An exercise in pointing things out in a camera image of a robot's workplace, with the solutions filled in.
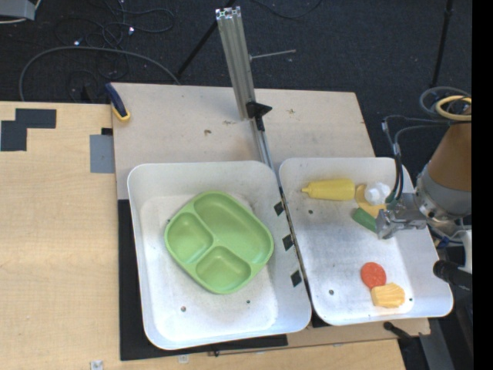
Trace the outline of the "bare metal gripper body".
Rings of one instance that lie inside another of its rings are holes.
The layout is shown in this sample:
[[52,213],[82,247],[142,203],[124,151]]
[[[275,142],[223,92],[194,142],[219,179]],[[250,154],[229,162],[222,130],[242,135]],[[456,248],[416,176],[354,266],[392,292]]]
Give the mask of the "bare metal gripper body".
[[403,193],[386,211],[386,231],[423,229],[456,230],[456,220],[467,216],[467,194],[445,192],[437,200],[427,192]]

